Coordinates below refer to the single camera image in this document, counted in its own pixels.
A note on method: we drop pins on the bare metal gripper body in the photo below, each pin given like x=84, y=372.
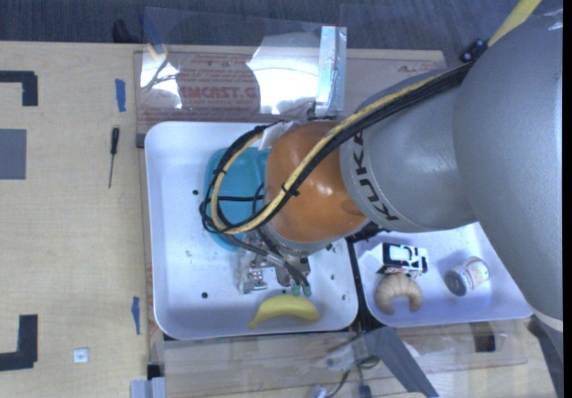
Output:
x=281, y=268

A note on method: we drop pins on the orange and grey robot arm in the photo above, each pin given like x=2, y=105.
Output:
x=411, y=163

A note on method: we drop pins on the yellow banana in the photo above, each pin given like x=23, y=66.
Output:
x=286, y=307

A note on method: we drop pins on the white plastic tray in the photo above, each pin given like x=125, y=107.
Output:
x=187, y=226
x=451, y=307

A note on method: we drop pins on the blue divided plate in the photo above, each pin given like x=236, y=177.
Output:
x=239, y=172

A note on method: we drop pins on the tan croissant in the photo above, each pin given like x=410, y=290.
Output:
x=397, y=291

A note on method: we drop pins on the black and white carton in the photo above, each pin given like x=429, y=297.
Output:
x=404, y=258

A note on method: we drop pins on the small white can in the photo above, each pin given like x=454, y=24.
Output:
x=469, y=275

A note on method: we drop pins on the black screwdriver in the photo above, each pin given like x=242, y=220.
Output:
x=114, y=141

